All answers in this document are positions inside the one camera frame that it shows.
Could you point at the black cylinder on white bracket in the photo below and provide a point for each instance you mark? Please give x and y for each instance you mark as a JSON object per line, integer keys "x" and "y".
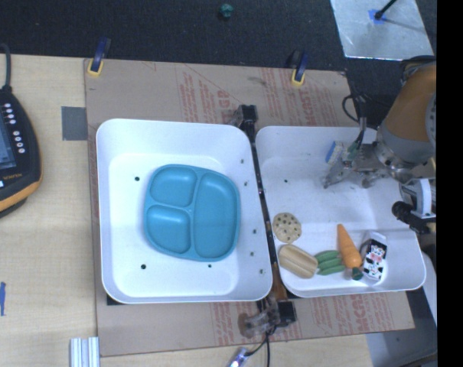
{"x": 416, "y": 201}

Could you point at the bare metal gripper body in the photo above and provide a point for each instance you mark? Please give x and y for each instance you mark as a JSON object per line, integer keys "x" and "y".
{"x": 372, "y": 163}

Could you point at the brown cardboard board red print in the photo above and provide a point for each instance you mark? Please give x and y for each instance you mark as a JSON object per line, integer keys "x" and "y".
{"x": 147, "y": 90}

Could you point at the small dark green lump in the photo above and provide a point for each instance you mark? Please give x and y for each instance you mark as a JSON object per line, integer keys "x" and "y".
{"x": 226, "y": 10}

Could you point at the green toy bean pods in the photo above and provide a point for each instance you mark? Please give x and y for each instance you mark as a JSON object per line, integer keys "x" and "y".
{"x": 330, "y": 263}

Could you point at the beige chocolate chip biscuit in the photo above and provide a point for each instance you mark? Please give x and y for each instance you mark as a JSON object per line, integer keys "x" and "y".
{"x": 286, "y": 227}

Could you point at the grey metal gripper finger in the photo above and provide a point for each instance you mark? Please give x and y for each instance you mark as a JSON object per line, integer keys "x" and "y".
{"x": 337, "y": 174}
{"x": 371, "y": 180}

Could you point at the thin black and white rod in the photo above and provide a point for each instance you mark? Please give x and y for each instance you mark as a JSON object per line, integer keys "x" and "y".
{"x": 260, "y": 189}

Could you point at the white carton with cow print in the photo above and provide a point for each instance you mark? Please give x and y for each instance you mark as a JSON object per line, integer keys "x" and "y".
{"x": 375, "y": 257}

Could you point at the tan toy bread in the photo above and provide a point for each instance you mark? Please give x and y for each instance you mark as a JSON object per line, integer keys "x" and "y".
{"x": 297, "y": 261}

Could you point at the blue divided plate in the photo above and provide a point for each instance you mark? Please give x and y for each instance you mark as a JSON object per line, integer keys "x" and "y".
{"x": 212, "y": 212}

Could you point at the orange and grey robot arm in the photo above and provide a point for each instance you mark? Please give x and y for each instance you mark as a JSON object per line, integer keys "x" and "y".
{"x": 411, "y": 101}

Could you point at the white plastic tray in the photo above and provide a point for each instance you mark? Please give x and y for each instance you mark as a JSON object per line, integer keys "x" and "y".
{"x": 307, "y": 155}
{"x": 124, "y": 273}

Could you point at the blue and white small carton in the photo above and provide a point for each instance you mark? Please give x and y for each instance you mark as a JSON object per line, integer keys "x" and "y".
{"x": 335, "y": 153}

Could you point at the orange carrot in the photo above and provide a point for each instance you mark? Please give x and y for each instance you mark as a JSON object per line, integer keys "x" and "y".
{"x": 347, "y": 247}

